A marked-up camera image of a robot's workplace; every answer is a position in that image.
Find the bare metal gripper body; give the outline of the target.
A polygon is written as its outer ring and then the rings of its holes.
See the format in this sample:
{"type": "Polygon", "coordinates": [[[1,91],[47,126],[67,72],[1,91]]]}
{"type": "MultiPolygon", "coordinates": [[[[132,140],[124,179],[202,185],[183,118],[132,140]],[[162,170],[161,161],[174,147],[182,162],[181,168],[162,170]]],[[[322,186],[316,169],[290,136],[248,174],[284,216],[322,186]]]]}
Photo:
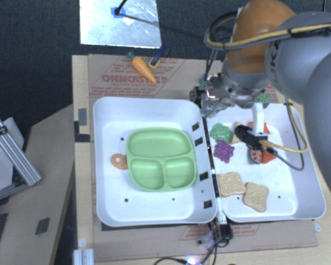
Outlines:
{"type": "Polygon", "coordinates": [[[226,74],[211,74],[205,78],[201,115],[211,118],[229,107],[251,108],[253,95],[253,89],[244,88],[226,74]]]}

